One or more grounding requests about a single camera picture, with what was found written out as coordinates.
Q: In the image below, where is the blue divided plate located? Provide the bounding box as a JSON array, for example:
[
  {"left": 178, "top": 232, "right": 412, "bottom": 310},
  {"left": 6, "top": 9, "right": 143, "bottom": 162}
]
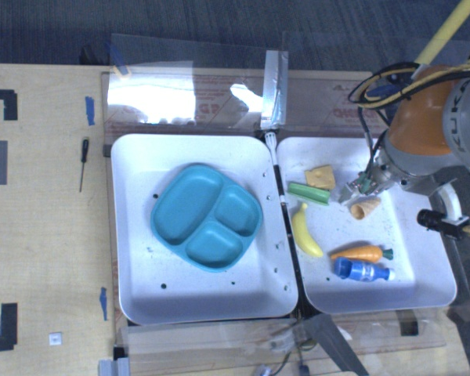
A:
[{"left": 150, "top": 163, "right": 265, "bottom": 274}]

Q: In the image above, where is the black cylinder on white bracket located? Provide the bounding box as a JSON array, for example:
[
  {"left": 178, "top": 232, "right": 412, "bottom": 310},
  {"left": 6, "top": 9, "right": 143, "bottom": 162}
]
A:
[{"left": 416, "top": 183, "right": 470, "bottom": 241}]

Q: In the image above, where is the yellow cheese wedge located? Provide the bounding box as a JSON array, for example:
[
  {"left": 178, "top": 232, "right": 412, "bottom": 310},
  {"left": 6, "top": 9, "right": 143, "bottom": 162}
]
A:
[{"left": 303, "top": 164, "right": 337, "bottom": 192}]

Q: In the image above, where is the green celery stick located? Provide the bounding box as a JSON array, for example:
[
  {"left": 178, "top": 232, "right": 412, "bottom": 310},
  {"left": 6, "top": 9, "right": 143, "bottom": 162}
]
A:
[{"left": 286, "top": 181, "right": 332, "bottom": 208}]

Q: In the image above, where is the orange carrot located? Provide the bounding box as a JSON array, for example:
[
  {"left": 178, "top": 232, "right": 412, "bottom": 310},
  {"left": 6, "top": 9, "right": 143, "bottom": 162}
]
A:
[{"left": 329, "top": 244, "right": 395, "bottom": 265}]

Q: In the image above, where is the white plastic tray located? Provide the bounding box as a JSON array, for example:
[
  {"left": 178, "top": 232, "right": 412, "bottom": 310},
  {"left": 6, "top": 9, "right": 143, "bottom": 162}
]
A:
[
  {"left": 110, "top": 132, "right": 300, "bottom": 326},
  {"left": 275, "top": 136, "right": 458, "bottom": 316}
]

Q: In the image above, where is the black screwdriver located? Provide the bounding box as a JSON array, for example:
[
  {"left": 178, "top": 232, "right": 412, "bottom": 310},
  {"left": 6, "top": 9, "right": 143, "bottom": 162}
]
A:
[{"left": 78, "top": 138, "right": 91, "bottom": 193}]

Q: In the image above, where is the tan ice cream cone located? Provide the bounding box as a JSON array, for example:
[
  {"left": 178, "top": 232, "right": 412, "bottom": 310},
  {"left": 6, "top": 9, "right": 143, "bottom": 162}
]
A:
[{"left": 349, "top": 196, "right": 382, "bottom": 222}]

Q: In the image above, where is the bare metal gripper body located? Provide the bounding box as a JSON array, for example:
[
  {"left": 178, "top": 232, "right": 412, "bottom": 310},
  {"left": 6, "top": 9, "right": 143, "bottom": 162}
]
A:
[{"left": 351, "top": 161, "right": 411, "bottom": 204}]

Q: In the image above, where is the yellow banana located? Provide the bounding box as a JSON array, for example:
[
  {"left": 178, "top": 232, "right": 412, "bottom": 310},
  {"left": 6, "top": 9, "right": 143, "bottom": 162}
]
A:
[{"left": 291, "top": 202, "right": 325, "bottom": 259}]

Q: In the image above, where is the blue bottle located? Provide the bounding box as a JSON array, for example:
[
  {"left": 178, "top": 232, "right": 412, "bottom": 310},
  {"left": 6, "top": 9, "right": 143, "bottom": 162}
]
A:
[{"left": 333, "top": 256, "right": 397, "bottom": 284}]

